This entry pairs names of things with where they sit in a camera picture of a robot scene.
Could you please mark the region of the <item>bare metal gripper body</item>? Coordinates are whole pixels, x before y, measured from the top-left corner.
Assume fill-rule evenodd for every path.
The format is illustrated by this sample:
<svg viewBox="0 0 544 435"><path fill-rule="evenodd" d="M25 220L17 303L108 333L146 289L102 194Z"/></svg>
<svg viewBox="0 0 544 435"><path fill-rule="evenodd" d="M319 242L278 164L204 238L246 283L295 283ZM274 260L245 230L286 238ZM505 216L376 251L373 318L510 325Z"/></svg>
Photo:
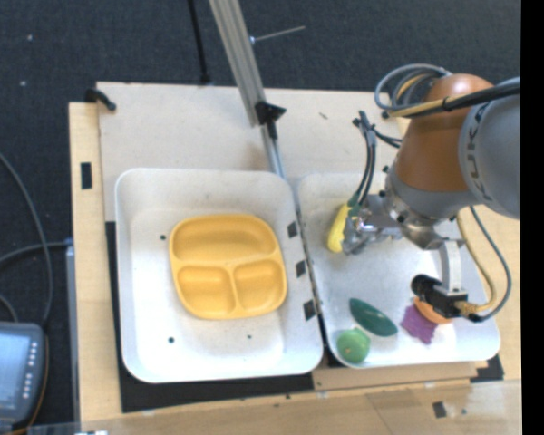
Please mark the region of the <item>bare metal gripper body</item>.
<svg viewBox="0 0 544 435"><path fill-rule="evenodd" d="M405 238L421 249L437 249L445 237L439 219L425 217L395 195L369 195L361 206L361 235L367 243Z"/></svg>

